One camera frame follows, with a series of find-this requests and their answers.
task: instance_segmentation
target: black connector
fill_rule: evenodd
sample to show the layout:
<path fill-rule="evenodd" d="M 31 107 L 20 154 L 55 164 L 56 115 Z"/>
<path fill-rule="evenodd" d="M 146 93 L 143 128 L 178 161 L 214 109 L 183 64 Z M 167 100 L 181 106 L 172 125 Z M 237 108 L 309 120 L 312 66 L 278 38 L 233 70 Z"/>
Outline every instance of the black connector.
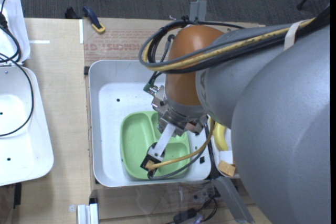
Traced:
<path fill-rule="evenodd" d="M 185 222 L 190 218 L 194 218 L 197 215 L 197 211 L 194 208 L 189 209 L 188 211 L 181 212 L 178 215 L 174 216 L 174 223 L 179 224 Z"/>

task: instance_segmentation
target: yellow cable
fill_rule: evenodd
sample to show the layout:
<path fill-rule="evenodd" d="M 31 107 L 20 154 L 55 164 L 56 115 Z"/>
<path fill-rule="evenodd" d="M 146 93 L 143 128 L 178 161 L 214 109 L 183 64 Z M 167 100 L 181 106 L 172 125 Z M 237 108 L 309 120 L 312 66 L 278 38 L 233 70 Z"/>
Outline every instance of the yellow cable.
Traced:
<path fill-rule="evenodd" d="M 157 164 L 149 165 L 149 170 L 154 170 L 154 169 L 159 168 L 161 166 L 172 164 L 172 163 L 177 163 L 177 162 L 183 161 L 184 159 L 188 159 L 188 158 L 191 158 L 191 157 L 197 155 L 203 149 L 205 149 L 205 147 L 207 146 L 207 144 L 210 142 L 211 136 L 212 136 L 212 133 L 209 133 L 206 141 L 204 142 L 204 144 L 198 150 L 196 150 L 196 151 L 194 151 L 194 152 L 192 152 L 192 153 L 190 153 L 188 155 L 182 156 L 180 158 L 171 159 L 170 161 L 166 161 L 166 162 L 162 162 L 162 163 L 157 163 Z"/>
<path fill-rule="evenodd" d="M 314 18 L 310 19 L 310 20 L 307 20 L 305 22 L 302 22 L 300 24 L 300 27 L 304 27 L 304 26 L 308 25 L 313 20 L 314 20 Z M 199 55 L 199 56 L 196 56 L 196 57 L 192 57 L 190 59 L 186 59 L 186 60 L 183 60 L 183 61 L 180 61 L 180 62 L 172 63 L 170 65 L 165 65 L 165 66 L 161 66 L 161 67 L 147 67 L 147 68 L 150 69 L 150 70 L 153 70 L 153 71 L 161 71 L 161 72 L 162 71 L 167 71 L 167 70 L 170 70 L 170 69 L 183 68 L 183 67 L 188 66 L 190 64 L 193 64 L 193 63 L 196 63 L 196 62 L 199 62 L 199 61 L 202 61 L 202 60 L 206 60 L 206 59 L 214 57 L 214 56 L 224 54 L 228 51 L 235 50 L 235 49 L 238 49 L 238 48 L 241 48 L 241 47 L 245 47 L 245 46 L 250 45 L 252 43 L 259 42 L 261 40 L 265 40 L 265 39 L 273 37 L 273 36 L 281 35 L 281 34 L 287 32 L 288 29 L 289 29 L 289 27 L 283 28 L 283 29 L 280 29 L 280 30 L 277 30 L 277 31 L 273 31 L 273 32 L 270 32 L 270 33 L 267 33 L 267 34 L 264 34 L 264 35 L 260 35 L 260 36 L 257 36 L 257 37 L 249 38 L 249 39 L 231 44 L 227 47 L 220 48 L 220 49 L 208 52 L 206 54 L 202 54 L 202 55 Z M 149 46 L 149 44 L 144 49 L 144 54 L 142 55 L 142 59 L 144 61 L 147 61 L 147 57 L 146 57 L 147 53 L 145 53 L 145 52 L 148 51 L 148 46 Z"/>

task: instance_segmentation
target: white container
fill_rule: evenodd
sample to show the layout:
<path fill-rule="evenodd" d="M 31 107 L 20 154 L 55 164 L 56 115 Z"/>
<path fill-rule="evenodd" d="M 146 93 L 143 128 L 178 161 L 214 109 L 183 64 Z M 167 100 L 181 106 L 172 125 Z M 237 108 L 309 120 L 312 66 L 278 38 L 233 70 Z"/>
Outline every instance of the white container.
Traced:
<path fill-rule="evenodd" d="M 6 0 L 3 14 L 8 27 L 18 40 L 22 57 L 29 58 L 30 46 L 20 0 Z M 0 30 L 0 52 L 12 56 L 16 46 Z M 17 132 L 0 137 L 0 186 L 35 179 L 46 175 L 54 163 L 43 104 L 34 73 L 29 76 L 34 93 L 34 110 L 27 124 Z M 21 126 L 32 107 L 31 88 L 24 73 L 15 64 L 0 63 L 0 135 Z"/>
<path fill-rule="evenodd" d="M 104 186 L 191 182 L 204 180 L 210 173 L 207 148 L 202 154 L 204 162 L 197 160 L 180 176 L 152 181 L 137 179 L 127 173 L 121 160 L 120 127 L 127 115 L 153 110 L 153 97 L 143 91 L 151 75 L 152 71 L 138 61 L 126 60 L 98 61 L 89 70 L 93 171 L 97 181 Z M 165 76 L 161 75 L 155 84 L 160 86 L 164 82 Z M 193 152 L 205 142 L 205 132 L 197 136 L 188 132 L 188 139 Z"/>

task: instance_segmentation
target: green tray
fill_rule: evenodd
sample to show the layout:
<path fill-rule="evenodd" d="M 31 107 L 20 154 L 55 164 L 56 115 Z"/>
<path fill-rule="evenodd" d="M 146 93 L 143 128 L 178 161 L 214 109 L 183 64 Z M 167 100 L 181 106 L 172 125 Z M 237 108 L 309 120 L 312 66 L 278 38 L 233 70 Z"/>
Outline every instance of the green tray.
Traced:
<path fill-rule="evenodd" d="M 142 111 L 129 114 L 121 124 L 120 146 L 122 161 L 126 171 L 133 177 L 148 179 L 147 171 L 140 167 L 149 147 L 157 142 L 161 136 L 158 131 L 158 117 L 156 111 Z M 170 138 L 165 150 L 163 161 L 175 159 L 190 153 L 188 136 Z M 166 175 L 178 170 L 189 162 L 189 159 L 164 165 L 157 169 L 155 176 Z"/>

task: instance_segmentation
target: white cable tie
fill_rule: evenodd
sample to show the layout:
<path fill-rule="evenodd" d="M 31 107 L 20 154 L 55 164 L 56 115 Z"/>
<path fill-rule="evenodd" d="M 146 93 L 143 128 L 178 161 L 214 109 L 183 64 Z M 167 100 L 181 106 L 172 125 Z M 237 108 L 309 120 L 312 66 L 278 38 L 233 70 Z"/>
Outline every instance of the white cable tie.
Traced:
<path fill-rule="evenodd" d="M 301 20 L 299 22 L 296 22 L 296 23 L 292 24 L 289 27 L 289 29 L 287 31 L 287 34 L 285 36 L 284 51 L 294 45 L 294 43 L 295 43 L 295 34 L 296 34 L 296 32 L 297 32 L 300 24 L 303 23 L 303 22 L 305 22 L 305 21 L 306 20 Z"/>

